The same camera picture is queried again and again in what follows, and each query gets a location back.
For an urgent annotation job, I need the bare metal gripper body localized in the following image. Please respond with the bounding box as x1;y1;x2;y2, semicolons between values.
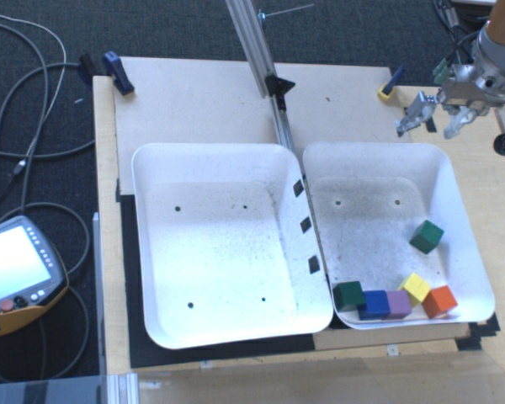
436;51;505;115

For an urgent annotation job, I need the pale wood board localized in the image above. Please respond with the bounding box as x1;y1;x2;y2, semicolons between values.
114;56;413;191

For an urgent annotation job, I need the orange cube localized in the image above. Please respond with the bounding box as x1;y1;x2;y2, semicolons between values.
421;284;459;320

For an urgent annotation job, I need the thin black and white rod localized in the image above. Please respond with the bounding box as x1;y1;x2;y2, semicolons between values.
276;97;333;288

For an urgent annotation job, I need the green cube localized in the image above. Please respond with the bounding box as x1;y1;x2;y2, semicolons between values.
408;220;445;255
332;280;366;312

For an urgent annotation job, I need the black cylinder on white bracket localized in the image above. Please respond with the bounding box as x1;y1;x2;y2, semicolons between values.
493;106;505;159

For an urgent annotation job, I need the white plastic tray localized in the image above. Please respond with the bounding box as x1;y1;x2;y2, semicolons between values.
301;141;497;331
130;142;335;350

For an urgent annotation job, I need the yellow cube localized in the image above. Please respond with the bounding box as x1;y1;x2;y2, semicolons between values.
397;272;432;308

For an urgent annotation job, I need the blue cube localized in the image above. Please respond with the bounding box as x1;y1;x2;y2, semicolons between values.
356;290;391;322

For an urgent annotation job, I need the purple cube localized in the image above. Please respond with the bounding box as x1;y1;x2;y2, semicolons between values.
385;290;413;321

